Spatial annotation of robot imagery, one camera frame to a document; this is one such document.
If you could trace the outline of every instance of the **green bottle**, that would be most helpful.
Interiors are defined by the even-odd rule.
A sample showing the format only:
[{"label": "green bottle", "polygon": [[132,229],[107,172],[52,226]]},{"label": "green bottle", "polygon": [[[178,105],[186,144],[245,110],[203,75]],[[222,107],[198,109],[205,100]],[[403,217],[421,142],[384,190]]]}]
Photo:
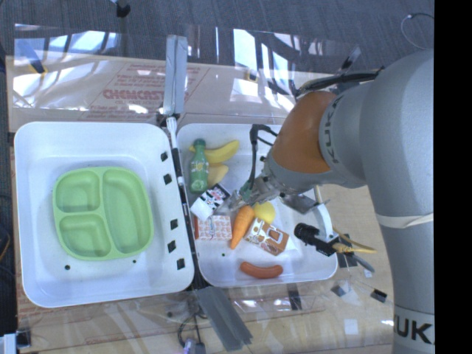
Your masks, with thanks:
[{"label": "green bottle", "polygon": [[190,192],[201,194],[208,189],[208,160],[205,157],[205,146],[203,139],[193,142],[195,155],[190,162]]}]

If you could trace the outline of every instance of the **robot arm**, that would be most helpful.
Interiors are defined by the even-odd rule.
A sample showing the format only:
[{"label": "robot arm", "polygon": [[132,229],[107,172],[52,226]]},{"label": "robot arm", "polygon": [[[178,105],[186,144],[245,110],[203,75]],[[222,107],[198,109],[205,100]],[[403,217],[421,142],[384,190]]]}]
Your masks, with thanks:
[{"label": "robot arm", "polygon": [[374,81],[295,105],[246,203],[320,184],[369,188],[395,298],[394,354],[434,353],[432,51],[393,63]]}]

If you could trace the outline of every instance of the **bottle cap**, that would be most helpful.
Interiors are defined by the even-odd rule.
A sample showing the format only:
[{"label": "bottle cap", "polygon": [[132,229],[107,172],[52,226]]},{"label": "bottle cap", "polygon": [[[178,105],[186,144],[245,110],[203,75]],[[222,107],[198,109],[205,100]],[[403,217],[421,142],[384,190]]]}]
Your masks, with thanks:
[{"label": "bottle cap", "polygon": [[193,142],[193,146],[196,147],[197,145],[207,145],[206,142],[203,140],[203,139],[196,139],[194,142]]}]

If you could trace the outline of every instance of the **gray carpet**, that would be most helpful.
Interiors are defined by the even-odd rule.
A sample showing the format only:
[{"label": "gray carpet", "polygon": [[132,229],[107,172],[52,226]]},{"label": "gray carpet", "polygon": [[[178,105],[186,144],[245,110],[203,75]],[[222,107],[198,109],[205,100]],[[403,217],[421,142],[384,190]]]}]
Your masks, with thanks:
[{"label": "gray carpet", "polygon": [[[182,24],[306,35],[358,44],[353,70],[377,69],[434,45],[434,20],[402,20],[408,14],[434,15],[434,0],[129,0],[128,30],[138,36],[182,34]],[[109,0],[4,0],[0,6],[0,43],[13,53],[14,25],[34,24],[76,30],[119,31]],[[151,46],[136,44],[145,57]],[[12,232],[9,199],[7,101],[0,73],[0,223]],[[0,268],[0,336],[15,331],[14,253]]]}]

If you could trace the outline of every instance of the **yellow ball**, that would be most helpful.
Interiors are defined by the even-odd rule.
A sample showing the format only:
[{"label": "yellow ball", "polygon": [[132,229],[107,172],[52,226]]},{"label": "yellow ball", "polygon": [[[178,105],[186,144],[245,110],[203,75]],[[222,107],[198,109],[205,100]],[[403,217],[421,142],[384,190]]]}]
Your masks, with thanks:
[{"label": "yellow ball", "polygon": [[266,223],[272,224],[275,219],[275,208],[271,202],[267,201],[263,204],[258,202],[252,207],[256,218],[262,219]]}]

